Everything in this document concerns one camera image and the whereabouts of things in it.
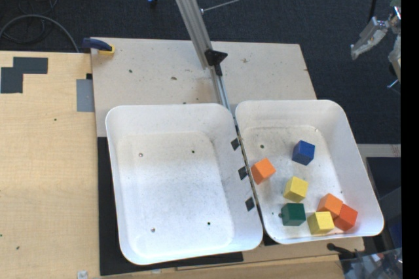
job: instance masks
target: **black mount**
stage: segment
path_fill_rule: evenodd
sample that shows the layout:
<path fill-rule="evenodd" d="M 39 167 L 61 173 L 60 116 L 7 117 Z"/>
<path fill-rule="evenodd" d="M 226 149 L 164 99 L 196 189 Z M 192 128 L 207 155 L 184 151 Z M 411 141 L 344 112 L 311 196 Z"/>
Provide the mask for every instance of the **black mount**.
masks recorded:
<path fill-rule="evenodd" d="M 214 51 L 214 50 L 207 50 L 205 51 L 205 57 L 207 59 L 207 63 L 210 66 L 214 66 L 215 73 L 219 76 L 223 76 L 223 72 L 221 71 L 220 63 L 228 56 L 227 53 Z"/>

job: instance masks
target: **orange cube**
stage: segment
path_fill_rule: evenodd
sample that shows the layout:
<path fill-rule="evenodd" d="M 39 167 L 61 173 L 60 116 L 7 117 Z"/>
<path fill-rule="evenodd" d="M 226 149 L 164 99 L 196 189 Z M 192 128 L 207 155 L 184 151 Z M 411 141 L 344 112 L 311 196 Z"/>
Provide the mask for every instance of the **orange cube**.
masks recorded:
<path fill-rule="evenodd" d="M 344 203 L 339 216 L 333 222 L 340 230 L 347 231 L 355 225 L 357 216 L 358 212 Z"/>
<path fill-rule="evenodd" d="M 335 219 L 339 216 L 340 210 L 342 209 L 343 201 L 331 193 L 327 193 L 323 196 L 317 207 L 317 212 L 330 212 L 332 218 Z"/>
<path fill-rule="evenodd" d="M 251 168 L 251 175 L 255 183 L 259 185 L 262 181 L 268 179 L 272 174 L 276 172 L 275 167 L 270 163 L 267 158 L 256 162 Z"/>

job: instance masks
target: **black cable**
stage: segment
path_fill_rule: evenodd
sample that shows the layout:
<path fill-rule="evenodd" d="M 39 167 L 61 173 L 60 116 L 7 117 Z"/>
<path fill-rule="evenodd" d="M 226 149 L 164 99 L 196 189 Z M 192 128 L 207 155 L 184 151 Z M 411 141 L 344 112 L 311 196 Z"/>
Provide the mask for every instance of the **black cable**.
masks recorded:
<path fill-rule="evenodd" d="M 5 32 L 3 33 L 3 37 L 5 39 L 9 40 L 9 41 L 12 41 L 13 43 L 26 45 L 26 44 L 34 44 L 34 43 L 38 43 L 39 41 L 42 41 L 43 39 L 46 38 L 47 35 L 50 34 L 51 31 L 52 31 L 52 26 L 49 29 L 49 31 L 46 30 L 45 22 L 41 20 L 41 32 L 40 32 L 40 34 L 36 35 L 35 37 L 32 37 L 31 39 L 26 39 L 26 40 L 18 39 L 18 38 L 12 37 L 11 35 L 8 35 Z"/>
<path fill-rule="evenodd" d="M 7 1 L 3 0 L 3 6 L 0 8 L 0 20 L 2 19 L 3 15 L 6 12 Z"/>
<path fill-rule="evenodd" d="M 77 53 L 79 53 L 80 51 L 79 51 L 79 48 L 77 47 L 77 45 L 76 45 L 76 43 L 74 42 L 74 39 L 73 39 L 73 37 L 70 35 L 70 33 L 66 30 L 66 28 L 65 27 L 63 27 L 60 23 L 58 23 L 56 20 L 53 20 L 53 19 L 51 19 L 51 18 L 49 18 L 49 17 L 46 17 L 46 16 L 42 16 L 42 15 L 38 15 L 38 14 L 25 14 L 25 15 L 22 15 L 22 16 L 19 16 L 19 17 L 15 17 L 15 18 L 13 18 L 12 20 L 9 20 L 7 23 L 6 23 L 6 25 L 4 25 L 2 28 L 1 28 L 1 30 L 0 30 L 0 39 L 1 39 L 1 37 L 3 36 L 3 34 L 4 34 L 4 32 L 5 32 L 5 30 L 11 25 L 11 24 L 13 24 L 13 23 L 15 23 L 16 21 L 18 21 L 18 20 L 21 20 L 21 19 L 24 19 L 24 18 L 30 18 L 30 17 L 35 17 L 35 18 L 40 18 L 40 19 L 42 19 L 42 20 L 48 20 L 49 22 L 51 22 L 51 23 L 53 23 L 53 24 L 55 24 L 55 25 L 57 25 L 66 35 L 67 35 L 67 37 L 70 39 L 70 41 L 71 41 L 71 43 L 73 44 L 73 46 L 74 46 L 74 48 L 75 48 L 75 50 L 77 51 Z"/>

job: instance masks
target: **wooden block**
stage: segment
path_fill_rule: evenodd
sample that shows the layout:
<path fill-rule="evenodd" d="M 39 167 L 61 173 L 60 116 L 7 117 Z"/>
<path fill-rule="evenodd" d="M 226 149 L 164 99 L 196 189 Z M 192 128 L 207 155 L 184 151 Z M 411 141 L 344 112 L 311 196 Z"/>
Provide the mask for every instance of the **wooden block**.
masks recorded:
<path fill-rule="evenodd" d="M 334 218 L 333 222 L 340 230 L 347 231 L 355 225 L 357 216 L 358 212 L 356 210 L 343 204 L 339 216 Z"/>
<path fill-rule="evenodd" d="M 293 202 L 300 202 L 306 197 L 308 189 L 308 182 L 300 179 L 299 177 L 293 176 L 285 185 L 283 197 Z"/>
<path fill-rule="evenodd" d="M 325 234 L 335 227 L 330 212 L 315 212 L 307 219 L 311 234 Z"/>
<path fill-rule="evenodd" d="M 331 193 L 327 193 L 323 198 L 321 198 L 317 207 L 317 212 L 330 212 L 332 218 L 334 219 L 339 216 L 342 205 L 343 201 L 341 199 Z"/>
<path fill-rule="evenodd" d="M 282 224 L 299 226 L 306 221 L 306 212 L 302 203 L 287 203 L 281 208 Z"/>
<path fill-rule="evenodd" d="M 308 165 L 314 158 L 314 150 L 316 146 L 307 143 L 306 141 L 300 140 L 293 150 L 292 160 L 303 165 Z"/>
<path fill-rule="evenodd" d="M 255 183 L 258 185 L 276 172 L 275 167 L 273 167 L 267 158 L 256 162 L 250 170 L 253 180 L 255 180 Z"/>

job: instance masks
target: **metal rod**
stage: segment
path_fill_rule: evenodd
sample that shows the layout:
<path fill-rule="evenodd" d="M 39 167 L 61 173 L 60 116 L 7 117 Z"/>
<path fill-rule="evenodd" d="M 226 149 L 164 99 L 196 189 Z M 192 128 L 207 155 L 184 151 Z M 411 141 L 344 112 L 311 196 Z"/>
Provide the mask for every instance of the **metal rod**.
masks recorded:
<path fill-rule="evenodd" d="M 181 12 L 183 22 L 189 32 L 189 36 L 191 37 L 191 41 L 201 62 L 202 68 L 209 68 L 211 72 L 219 103 L 224 105 L 231 112 L 223 77 L 215 72 L 214 66 L 209 66 L 205 56 L 205 52 L 207 50 L 213 50 L 213 48 L 197 1 L 176 0 L 176 3 Z"/>
<path fill-rule="evenodd" d="M 235 2 L 238 2 L 238 1 L 239 0 L 232 0 L 232 1 L 229 1 L 229 2 L 226 2 L 226 3 L 215 5 L 214 7 L 210 7 L 210 8 L 207 8 L 207 9 L 201 9 L 201 13 L 204 14 L 205 11 L 209 11 L 209 10 L 212 10 L 212 9 L 223 7 L 225 5 L 228 5 L 228 4 L 231 4 L 231 3 L 235 3 Z"/>
<path fill-rule="evenodd" d="M 387 86 L 387 88 L 388 88 L 388 89 L 393 88 L 393 86 L 394 86 L 396 83 L 398 83 L 398 82 L 399 82 L 399 79 L 397 79 L 396 81 L 394 81 L 392 84 L 389 84 L 389 85 Z"/>

